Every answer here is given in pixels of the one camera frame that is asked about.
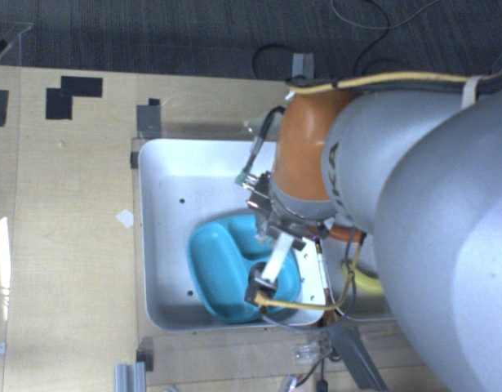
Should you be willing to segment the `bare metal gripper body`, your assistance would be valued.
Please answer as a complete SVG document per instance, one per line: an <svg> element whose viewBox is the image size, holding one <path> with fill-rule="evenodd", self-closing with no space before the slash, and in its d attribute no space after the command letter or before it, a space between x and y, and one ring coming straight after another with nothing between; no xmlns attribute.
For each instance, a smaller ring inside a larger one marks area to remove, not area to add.
<svg viewBox="0 0 502 392"><path fill-rule="evenodd" d="M260 176L245 176L244 188L251 192L248 207L256 217L270 222L271 238L278 240L281 234L288 234L294 239L292 247L302 250L306 239L328 235L329 229L325 225L329 219L327 200L303 200L285 194L268 171Z"/></svg>

